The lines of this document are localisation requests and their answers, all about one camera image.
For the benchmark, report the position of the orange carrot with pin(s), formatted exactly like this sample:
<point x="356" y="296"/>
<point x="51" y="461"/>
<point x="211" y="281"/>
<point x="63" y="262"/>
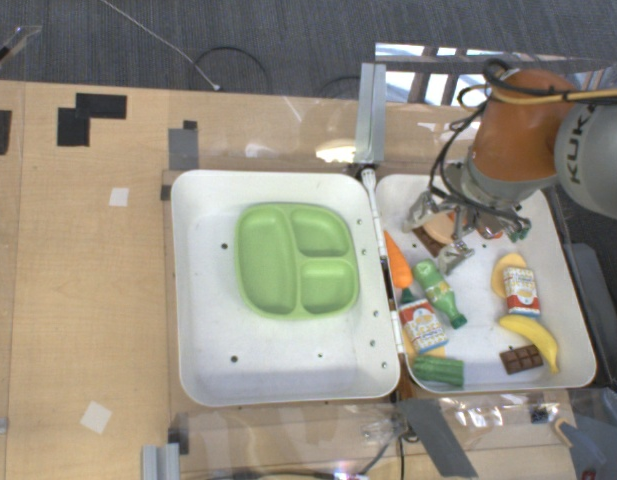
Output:
<point x="398" y="265"/>

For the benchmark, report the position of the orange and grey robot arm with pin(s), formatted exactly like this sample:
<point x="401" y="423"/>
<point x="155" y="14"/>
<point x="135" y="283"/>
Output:
<point x="518" y="133"/>

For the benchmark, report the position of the yellow round chip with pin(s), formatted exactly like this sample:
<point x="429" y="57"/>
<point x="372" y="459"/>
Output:
<point x="498" y="278"/>

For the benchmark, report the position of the red and yellow can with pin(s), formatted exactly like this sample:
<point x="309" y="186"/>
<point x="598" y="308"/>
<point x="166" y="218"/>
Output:
<point x="423" y="325"/>
<point x="522" y="290"/>

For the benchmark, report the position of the small red item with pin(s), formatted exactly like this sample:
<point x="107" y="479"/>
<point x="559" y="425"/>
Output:
<point x="490" y="231"/>

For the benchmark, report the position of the yellow banana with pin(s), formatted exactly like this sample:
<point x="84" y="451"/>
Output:
<point x="535" y="335"/>

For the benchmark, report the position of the pale orange round biscuit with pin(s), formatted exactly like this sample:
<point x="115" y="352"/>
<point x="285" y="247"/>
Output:
<point x="440" y="228"/>

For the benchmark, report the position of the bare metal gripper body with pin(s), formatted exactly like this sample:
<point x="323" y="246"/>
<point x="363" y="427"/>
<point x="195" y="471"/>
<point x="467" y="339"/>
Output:
<point x="480" y="208"/>

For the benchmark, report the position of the green ribbed vegetable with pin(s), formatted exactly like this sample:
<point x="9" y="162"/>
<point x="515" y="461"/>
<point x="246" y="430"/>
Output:
<point x="438" y="370"/>

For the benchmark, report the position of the brown chocolate bar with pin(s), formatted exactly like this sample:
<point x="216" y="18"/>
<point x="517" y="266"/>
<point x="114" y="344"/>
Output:
<point x="429" y="242"/>
<point x="520" y="359"/>

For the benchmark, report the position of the white plastic tray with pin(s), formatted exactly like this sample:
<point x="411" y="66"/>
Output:
<point x="288" y="358"/>
<point x="480" y="293"/>

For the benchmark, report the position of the green bottle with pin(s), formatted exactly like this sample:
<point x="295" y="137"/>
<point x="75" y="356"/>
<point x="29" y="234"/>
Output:
<point x="438" y="290"/>

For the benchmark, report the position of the yellow flat slice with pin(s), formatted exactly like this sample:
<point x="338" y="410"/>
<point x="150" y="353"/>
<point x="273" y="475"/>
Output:
<point x="435" y="352"/>

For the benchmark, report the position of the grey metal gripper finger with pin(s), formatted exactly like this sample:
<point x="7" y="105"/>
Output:
<point x="419" y="213"/>
<point x="455" y="257"/>

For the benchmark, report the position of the green divided plate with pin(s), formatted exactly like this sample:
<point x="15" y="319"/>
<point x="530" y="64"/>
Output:
<point x="268" y="258"/>

